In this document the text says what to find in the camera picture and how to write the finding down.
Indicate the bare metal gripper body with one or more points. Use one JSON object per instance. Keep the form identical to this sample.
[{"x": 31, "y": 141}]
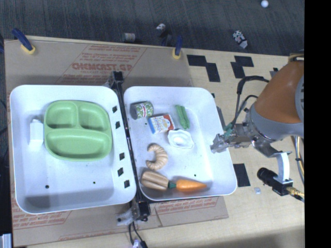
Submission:
[{"x": 241, "y": 137}]

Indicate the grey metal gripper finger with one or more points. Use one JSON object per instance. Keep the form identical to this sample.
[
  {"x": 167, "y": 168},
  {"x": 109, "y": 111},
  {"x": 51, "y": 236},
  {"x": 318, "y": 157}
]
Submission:
[
  {"x": 221, "y": 137},
  {"x": 216, "y": 146}
]

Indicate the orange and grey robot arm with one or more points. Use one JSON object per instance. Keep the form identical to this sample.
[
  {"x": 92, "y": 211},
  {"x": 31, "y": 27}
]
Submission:
[{"x": 278, "y": 102}]

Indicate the white plastic tray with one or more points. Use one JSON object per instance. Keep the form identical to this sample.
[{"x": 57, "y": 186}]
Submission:
[
  {"x": 69, "y": 182},
  {"x": 199, "y": 151}
]

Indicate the white fried egg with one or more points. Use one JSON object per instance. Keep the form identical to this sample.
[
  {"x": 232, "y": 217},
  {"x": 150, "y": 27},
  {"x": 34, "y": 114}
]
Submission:
[{"x": 181, "y": 138}]

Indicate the green beans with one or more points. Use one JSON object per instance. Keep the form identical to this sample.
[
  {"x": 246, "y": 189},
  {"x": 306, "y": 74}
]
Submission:
[{"x": 183, "y": 117}]

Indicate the orange carrot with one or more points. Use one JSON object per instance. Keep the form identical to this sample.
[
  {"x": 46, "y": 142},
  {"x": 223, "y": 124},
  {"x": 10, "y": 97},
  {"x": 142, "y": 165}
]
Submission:
[{"x": 190, "y": 185}]

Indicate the small white square piece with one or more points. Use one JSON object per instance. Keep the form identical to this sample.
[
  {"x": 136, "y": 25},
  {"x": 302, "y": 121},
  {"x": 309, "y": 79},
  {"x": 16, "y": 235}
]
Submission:
[{"x": 257, "y": 190}]

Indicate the tan croissant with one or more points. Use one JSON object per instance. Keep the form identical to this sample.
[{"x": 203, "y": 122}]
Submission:
[{"x": 160, "y": 156}]

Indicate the white carton with colourful print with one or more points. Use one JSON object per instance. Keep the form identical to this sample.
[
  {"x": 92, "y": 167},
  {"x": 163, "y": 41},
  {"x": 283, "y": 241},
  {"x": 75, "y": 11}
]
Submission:
[{"x": 161, "y": 123}]

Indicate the tan bread loaf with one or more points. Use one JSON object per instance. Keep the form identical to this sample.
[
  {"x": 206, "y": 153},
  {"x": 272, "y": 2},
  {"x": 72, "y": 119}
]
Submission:
[{"x": 155, "y": 181}]

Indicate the green can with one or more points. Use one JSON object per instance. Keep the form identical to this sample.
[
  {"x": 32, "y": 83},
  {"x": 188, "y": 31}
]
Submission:
[{"x": 142, "y": 110}]

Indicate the thin black and white rod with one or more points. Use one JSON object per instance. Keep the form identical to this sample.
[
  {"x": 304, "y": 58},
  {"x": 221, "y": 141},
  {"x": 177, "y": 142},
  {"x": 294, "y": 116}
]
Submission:
[{"x": 128, "y": 143}]

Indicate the black and white carton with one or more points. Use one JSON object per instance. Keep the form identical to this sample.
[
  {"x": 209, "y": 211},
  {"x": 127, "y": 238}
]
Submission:
[{"x": 240, "y": 38}]

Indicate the small white and brown packet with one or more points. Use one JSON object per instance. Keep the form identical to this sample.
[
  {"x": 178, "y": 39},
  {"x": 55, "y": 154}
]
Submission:
[{"x": 161, "y": 27}]

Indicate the white ball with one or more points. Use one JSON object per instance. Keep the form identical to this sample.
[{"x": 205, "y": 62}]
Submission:
[{"x": 264, "y": 3}]

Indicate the small grey can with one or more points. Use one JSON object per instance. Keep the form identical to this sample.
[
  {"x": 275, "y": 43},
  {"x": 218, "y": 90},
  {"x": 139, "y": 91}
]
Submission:
[{"x": 128, "y": 37}]

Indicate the green divided plate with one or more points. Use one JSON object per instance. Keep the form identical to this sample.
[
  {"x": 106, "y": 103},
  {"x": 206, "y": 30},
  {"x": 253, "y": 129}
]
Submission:
[{"x": 77, "y": 143}]

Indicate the brown cardboard board red print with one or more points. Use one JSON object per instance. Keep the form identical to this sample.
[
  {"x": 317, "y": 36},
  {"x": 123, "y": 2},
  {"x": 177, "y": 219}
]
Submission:
[{"x": 90, "y": 61}]

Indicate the white plastic bottle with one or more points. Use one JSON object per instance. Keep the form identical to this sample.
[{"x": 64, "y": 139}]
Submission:
[{"x": 36, "y": 133}]

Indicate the black cylinder on white bracket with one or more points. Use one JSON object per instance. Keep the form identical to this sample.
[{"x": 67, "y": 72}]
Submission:
[{"x": 271, "y": 179}]

